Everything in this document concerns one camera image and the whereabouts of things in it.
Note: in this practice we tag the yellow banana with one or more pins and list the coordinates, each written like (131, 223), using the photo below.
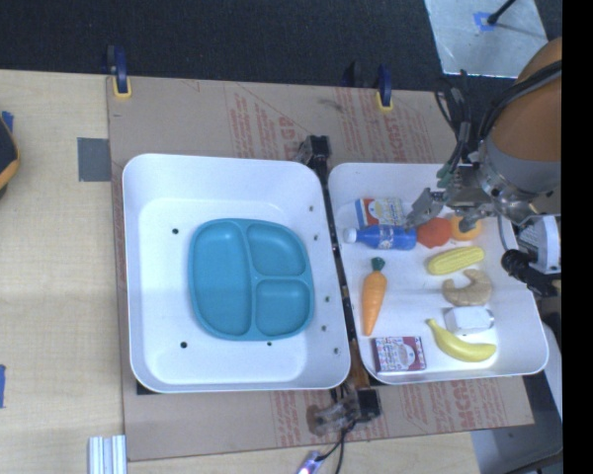
(462, 349)

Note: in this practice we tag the blue bottle white cap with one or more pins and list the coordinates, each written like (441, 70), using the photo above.
(383, 238)

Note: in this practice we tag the brown cardboard board red print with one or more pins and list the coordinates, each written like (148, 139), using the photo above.
(188, 116)

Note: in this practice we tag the red tomato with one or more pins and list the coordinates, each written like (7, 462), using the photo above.
(434, 234)

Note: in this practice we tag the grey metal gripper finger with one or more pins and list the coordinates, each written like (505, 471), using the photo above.
(425, 206)
(470, 220)

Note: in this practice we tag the orange and yellow round fruit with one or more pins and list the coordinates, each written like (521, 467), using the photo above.
(467, 235)

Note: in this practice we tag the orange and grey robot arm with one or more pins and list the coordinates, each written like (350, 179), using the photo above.
(529, 116)

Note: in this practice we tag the white plastic tray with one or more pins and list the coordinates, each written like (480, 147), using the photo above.
(410, 304)
(158, 274)

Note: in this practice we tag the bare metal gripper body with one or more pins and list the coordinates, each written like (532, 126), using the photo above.
(469, 196)

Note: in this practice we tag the blue divided plate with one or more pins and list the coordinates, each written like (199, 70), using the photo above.
(222, 279)

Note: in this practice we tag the tan croissant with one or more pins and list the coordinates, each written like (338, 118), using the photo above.
(469, 292)

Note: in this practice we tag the orange carrot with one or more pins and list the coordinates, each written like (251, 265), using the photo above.
(374, 294)

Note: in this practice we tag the white orange blue carton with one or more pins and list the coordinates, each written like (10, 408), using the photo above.
(375, 210)

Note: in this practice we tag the yellow corn cob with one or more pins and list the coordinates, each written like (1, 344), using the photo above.
(455, 260)

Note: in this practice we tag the red printed packet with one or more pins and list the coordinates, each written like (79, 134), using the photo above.
(399, 354)

